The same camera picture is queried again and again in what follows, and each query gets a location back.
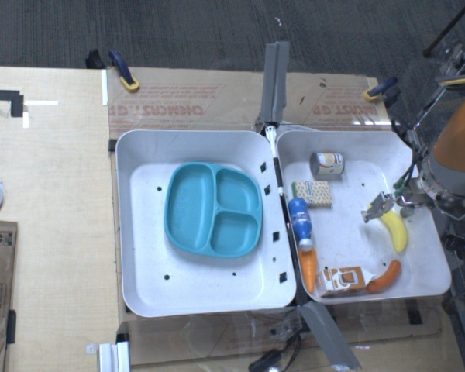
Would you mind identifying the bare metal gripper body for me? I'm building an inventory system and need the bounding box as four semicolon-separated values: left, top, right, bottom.
394;175;465;221

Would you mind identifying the white plastic tray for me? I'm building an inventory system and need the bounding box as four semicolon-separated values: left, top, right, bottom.
115;129;298;319
275;129;453;306

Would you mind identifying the yellow banana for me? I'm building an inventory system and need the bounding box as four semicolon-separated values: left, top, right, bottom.
367;203;409;254

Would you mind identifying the yellow and orange patterned packet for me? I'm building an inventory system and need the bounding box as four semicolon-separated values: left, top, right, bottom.
291;180;333;209

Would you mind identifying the small white and orange can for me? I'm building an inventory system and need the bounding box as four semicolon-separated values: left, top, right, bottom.
308;151;346;177

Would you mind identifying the orange sausage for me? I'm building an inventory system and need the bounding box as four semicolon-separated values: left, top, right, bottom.
365;259;402;295

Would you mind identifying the blue bottle with white cap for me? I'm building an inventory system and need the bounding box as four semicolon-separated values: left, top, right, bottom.
287;197;315;253

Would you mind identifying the brown and white carton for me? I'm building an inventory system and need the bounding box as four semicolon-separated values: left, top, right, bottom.
314;266;377;298

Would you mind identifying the orange carrot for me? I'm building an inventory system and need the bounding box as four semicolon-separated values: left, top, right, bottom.
298;246;319;295

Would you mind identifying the blue divided plate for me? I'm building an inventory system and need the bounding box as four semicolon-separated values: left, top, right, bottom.
164;161;264;259

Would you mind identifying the brown cardboard board red print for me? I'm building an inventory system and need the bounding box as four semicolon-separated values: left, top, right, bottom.
107;66;443;366

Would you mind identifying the black cylinder on white bracket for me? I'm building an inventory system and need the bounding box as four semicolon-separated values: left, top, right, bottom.
443;232;465;265

